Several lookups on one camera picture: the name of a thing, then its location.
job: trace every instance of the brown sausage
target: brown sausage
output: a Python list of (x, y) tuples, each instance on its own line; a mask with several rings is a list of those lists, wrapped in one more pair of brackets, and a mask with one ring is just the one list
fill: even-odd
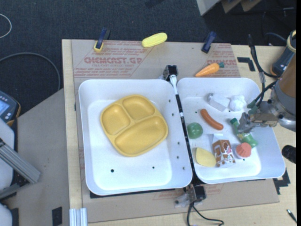
[(204, 118), (204, 120), (213, 128), (217, 130), (222, 130), (224, 126), (220, 123), (218, 123), (216, 120), (214, 120), (209, 114), (206, 109), (201, 109), (201, 115)]

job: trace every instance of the white tray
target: white tray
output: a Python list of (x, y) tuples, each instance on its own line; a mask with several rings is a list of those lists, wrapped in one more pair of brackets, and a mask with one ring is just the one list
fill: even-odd
[[(101, 124), (101, 111), (132, 94), (147, 97), (168, 124), (168, 136), (158, 146), (137, 157), (115, 150)], [(192, 179), (192, 169), (182, 123), (169, 82), (164, 80), (87, 80), (79, 87), (86, 183), (97, 195), (182, 188)]]
[[(196, 175), (208, 184), (226, 183), (233, 181), (255, 180), (264, 178), (277, 178), (284, 174), (285, 163), (280, 152), (274, 131), (270, 127), (255, 128), (254, 139), (259, 143), (252, 149), (250, 157), (228, 168), (204, 167), (195, 160), (196, 147), (204, 148), (213, 153), (212, 139), (214, 133), (222, 133), (231, 143), (232, 149), (239, 144), (233, 133), (230, 120), (234, 117), (240, 119), (242, 112), (232, 112), (229, 109), (221, 112), (207, 102), (209, 93), (219, 93), (225, 97), (243, 95), (247, 103), (253, 101), (260, 93), (257, 84), (247, 78), (184, 78), (178, 84), (178, 92), (182, 102), (183, 114), (186, 125), (197, 122), (203, 127), (203, 135), (197, 139), (190, 139)], [(222, 131), (210, 127), (200, 115), (200, 110), (205, 108), (218, 122), (224, 125)]]

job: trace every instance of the green bottle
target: green bottle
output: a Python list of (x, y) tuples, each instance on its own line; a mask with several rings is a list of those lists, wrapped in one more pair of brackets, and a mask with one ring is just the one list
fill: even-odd
[(253, 136), (250, 133), (239, 133), (238, 132), (238, 126), (239, 126), (239, 122), (237, 121), (236, 118), (233, 118), (230, 123), (232, 124), (235, 134), (237, 135), (237, 137), (239, 138), (239, 140), (241, 142), (247, 142), (248, 144), (250, 144), (250, 146), (256, 147), (258, 145), (258, 142), (253, 138)]

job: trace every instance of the green pepper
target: green pepper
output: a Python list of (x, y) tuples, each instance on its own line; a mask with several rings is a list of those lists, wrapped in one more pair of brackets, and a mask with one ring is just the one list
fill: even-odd
[(188, 137), (190, 139), (196, 139), (203, 134), (203, 128), (200, 124), (193, 122), (187, 126)]

